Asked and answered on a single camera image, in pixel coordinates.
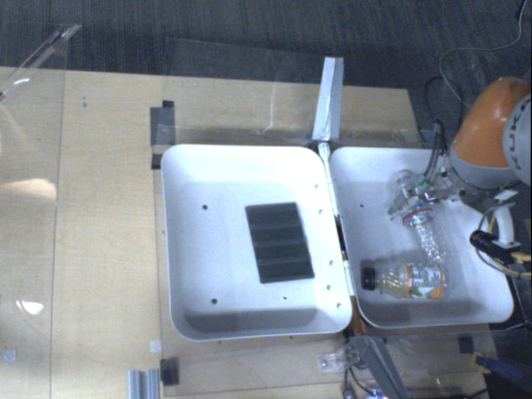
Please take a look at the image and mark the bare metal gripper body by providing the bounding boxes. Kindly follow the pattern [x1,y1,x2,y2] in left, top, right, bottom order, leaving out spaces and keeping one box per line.
[411,167,473,207]

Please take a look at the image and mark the clear ribbed plastic bottle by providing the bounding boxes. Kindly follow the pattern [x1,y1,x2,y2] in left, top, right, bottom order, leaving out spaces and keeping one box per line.
[401,205,448,266]

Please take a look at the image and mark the white plastic tray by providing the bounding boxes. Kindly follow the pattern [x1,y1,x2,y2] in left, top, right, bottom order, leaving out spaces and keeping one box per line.
[160,143,354,342]
[328,145,515,330]

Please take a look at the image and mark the thin black and white rod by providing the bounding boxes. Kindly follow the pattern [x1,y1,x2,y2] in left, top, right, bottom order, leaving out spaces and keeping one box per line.
[318,140,357,303]

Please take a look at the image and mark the clear bottle with orange label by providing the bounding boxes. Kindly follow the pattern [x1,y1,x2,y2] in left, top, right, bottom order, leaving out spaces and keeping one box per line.
[360,261,448,302]

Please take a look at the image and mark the black ribbed rectangular block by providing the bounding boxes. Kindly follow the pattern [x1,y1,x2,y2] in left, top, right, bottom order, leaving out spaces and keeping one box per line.
[244,201,315,285]

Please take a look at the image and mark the black cylinder on white bracket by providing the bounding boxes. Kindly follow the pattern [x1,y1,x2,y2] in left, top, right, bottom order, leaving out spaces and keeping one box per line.
[469,204,523,266]

